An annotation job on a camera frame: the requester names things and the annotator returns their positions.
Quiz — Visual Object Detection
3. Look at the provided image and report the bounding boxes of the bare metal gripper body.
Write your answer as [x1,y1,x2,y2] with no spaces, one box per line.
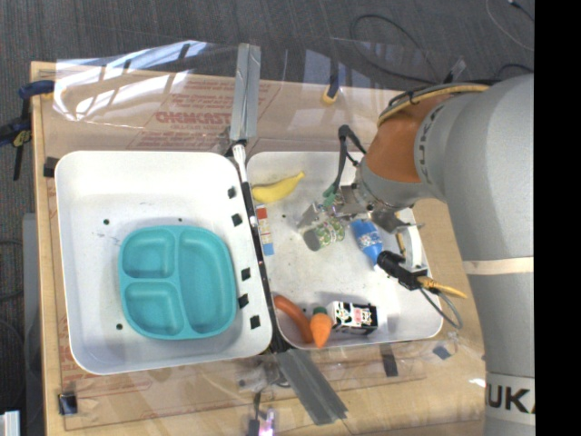
[313,183,388,221]

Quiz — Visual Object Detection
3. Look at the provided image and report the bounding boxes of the green patterned can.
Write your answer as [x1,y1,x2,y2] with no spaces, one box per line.
[302,218,347,253]

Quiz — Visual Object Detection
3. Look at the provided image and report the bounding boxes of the yellow banana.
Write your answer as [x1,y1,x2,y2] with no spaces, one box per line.
[251,171,306,205]

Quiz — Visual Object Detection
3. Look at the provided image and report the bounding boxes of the blue bottle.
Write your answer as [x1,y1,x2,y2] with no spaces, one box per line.
[350,218,385,268]

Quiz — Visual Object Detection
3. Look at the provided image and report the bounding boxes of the red white blue carton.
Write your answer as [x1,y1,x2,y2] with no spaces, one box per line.
[254,203,277,257]

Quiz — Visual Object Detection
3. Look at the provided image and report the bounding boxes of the white plastic tray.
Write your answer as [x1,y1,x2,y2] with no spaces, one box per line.
[54,150,274,376]
[244,151,445,352]

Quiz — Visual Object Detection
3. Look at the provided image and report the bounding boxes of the orange sausage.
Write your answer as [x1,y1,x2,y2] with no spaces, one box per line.
[272,293,315,345]

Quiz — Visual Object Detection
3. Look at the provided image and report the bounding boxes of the black and white carton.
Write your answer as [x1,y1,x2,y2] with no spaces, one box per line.
[327,300,379,336]

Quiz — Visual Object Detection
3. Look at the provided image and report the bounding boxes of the orange carrot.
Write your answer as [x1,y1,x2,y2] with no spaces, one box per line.
[309,306,334,350]

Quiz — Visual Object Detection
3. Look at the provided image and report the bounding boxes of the teal divided plate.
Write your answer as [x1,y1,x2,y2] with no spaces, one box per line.
[117,224,240,342]

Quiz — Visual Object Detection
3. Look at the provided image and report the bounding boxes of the brown cardboard board red print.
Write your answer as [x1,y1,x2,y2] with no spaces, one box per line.
[38,73,485,431]

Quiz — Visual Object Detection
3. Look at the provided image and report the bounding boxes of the black cylinder on white bracket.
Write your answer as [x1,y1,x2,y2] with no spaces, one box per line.
[376,223,430,292]

